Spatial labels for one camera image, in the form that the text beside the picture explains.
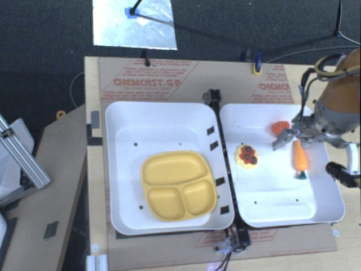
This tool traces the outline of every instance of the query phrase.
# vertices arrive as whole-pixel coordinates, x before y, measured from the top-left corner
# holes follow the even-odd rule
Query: orange ring
[[[63,116],[67,115],[67,113],[65,111],[58,111],[56,113],[56,119],[60,120]]]

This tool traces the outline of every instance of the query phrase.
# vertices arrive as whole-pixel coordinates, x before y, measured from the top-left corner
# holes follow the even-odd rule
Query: white tray
[[[292,143],[273,151],[271,125],[288,121],[300,111],[297,105],[227,104],[221,121],[241,217],[257,228],[335,222],[345,206],[337,182],[325,171],[329,162],[323,143],[305,149],[307,179],[296,179],[292,165]],[[312,112],[305,109],[305,115]],[[256,168],[236,164],[234,152],[241,143],[251,145],[259,155]]]
[[[233,222],[217,119],[211,108],[200,103],[114,102],[107,108],[105,120],[111,219],[116,230],[126,235],[214,230]],[[210,150],[214,142],[218,147]],[[211,213],[164,222],[155,218],[147,206],[140,168],[149,156],[180,150],[198,152],[208,162],[214,180],[224,178],[224,183],[216,186],[217,205]]]

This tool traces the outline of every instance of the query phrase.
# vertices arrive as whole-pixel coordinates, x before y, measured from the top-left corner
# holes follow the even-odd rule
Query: yellow plate
[[[140,171],[147,204],[162,221],[181,221],[210,213],[217,202],[206,160],[193,151],[174,151],[146,159]]]

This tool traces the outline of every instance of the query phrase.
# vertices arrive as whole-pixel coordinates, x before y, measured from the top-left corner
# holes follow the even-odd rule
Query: toy waffle with berries
[[[258,164],[257,151],[249,145],[240,145],[235,151],[235,160],[245,169],[253,169]]]

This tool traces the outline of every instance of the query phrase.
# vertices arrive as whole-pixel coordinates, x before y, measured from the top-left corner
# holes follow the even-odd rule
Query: wooden table
[[[100,86],[99,86],[99,58],[86,58],[86,121],[92,123],[92,112],[100,109]],[[284,65],[289,81],[294,102],[300,104],[298,87],[302,74],[309,65]],[[308,107],[313,109],[312,100],[318,99],[325,87],[322,82],[312,85]],[[94,138],[102,136],[101,122],[98,128],[89,129]],[[360,128],[353,134],[345,135],[345,139],[360,142]],[[331,161],[346,165],[346,152],[336,150],[327,145]],[[90,243],[91,254],[107,254],[107,222],[105,217],[105,193],[103,172],[103,149],[99,145],[88,147],[88,174],[89,174],[89,206],[90,206]],[[357,270],[361,264],[361,219],[360,219],[360,190],[348,189],[340,185],[340,191],[344,199],[345,217],[332,228],[339,231],[336,238],[338,251],[308,253],[303,255],[290,255],[279,257],[266,257],[261,259],[231,260],[228,270]],[[135,270],[161,270],[161,271],[196,271],[213,270],[209,264],[192,264],[180,266],[167,266]]]

